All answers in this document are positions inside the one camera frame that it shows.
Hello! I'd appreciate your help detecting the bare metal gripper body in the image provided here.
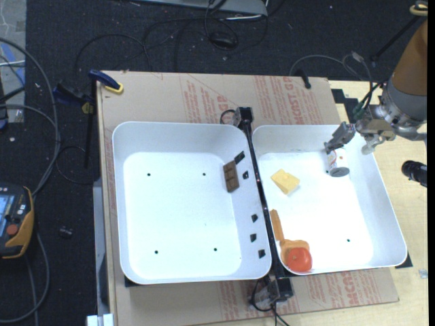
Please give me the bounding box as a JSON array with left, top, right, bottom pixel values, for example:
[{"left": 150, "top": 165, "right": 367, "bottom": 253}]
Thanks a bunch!
[{"left": 355, "top": 95, "right": 411, "bottom": 141}]

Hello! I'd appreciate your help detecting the white can with grey lid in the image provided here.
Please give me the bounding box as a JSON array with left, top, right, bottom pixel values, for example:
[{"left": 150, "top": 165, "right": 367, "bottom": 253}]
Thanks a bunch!
[{"left": 325, "top": 147, "right": 351, "bottom": 178}]

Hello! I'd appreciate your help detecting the yellow cheese wedge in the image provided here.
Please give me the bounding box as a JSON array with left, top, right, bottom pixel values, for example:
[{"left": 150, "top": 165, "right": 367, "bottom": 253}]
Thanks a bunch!
[{"left": 270, "top": 168, "right": 301, "bottom": 196}]

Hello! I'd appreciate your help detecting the white plastic tray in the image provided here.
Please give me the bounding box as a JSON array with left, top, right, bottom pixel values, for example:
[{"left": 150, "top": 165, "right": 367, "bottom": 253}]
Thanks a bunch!
[
  {"left": 111, "top": 120, "right": 273, "bottom": 285},
  {"left": 251, "top": 124, "right": 408, "bottom": 276}
]

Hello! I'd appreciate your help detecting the brown chocolate bar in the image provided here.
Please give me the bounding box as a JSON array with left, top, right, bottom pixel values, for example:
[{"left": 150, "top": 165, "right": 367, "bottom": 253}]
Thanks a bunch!
[{"left": 222, "top": 160, "right": 241, "bottom": 193}]

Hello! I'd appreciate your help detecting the red tomato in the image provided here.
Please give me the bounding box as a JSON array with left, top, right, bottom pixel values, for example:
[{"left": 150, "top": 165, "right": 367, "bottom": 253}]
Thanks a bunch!
[{"left": 286, "top": 247, "right": 313, "bottom": 273}]

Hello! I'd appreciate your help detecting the brown cardboard board red print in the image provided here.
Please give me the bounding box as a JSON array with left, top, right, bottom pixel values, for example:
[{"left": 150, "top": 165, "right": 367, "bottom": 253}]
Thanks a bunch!
[{"left": 97, "top": 70, "right": 400, "bottom": 323}]

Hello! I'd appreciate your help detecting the black cylinder on white bracket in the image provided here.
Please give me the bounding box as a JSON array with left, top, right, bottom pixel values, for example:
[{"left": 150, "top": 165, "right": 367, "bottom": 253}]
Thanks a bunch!
[{"left": 396, "top": 126, "right": 428, "bottom": 188}]

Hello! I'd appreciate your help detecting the black block with thin wires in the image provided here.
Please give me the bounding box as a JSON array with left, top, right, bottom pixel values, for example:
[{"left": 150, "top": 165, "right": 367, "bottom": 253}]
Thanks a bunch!
[
  {"left": 233, "top": 106, "right": 254, "bottom": 126},
  {"left": 266, "top": 276, "right": 295, "bottom": 304}
]

